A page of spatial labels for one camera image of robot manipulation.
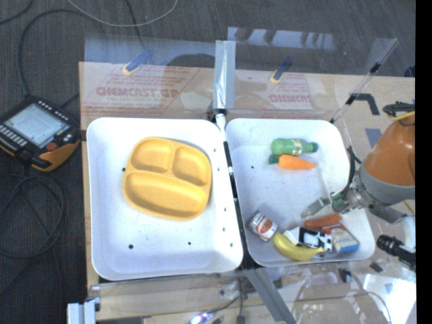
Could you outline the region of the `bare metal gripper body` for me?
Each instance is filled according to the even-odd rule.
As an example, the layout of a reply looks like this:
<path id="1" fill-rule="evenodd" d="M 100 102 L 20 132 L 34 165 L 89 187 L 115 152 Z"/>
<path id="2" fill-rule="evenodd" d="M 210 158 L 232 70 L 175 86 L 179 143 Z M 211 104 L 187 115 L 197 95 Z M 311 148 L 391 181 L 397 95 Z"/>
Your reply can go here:
<path id="1" fill-rule="evenodd" d="M 372 197 L 364 187 L 350 187 L 331 196 L 332 209 L 336 213 L 345 214 L 351 210 L 368 208 Z"/>

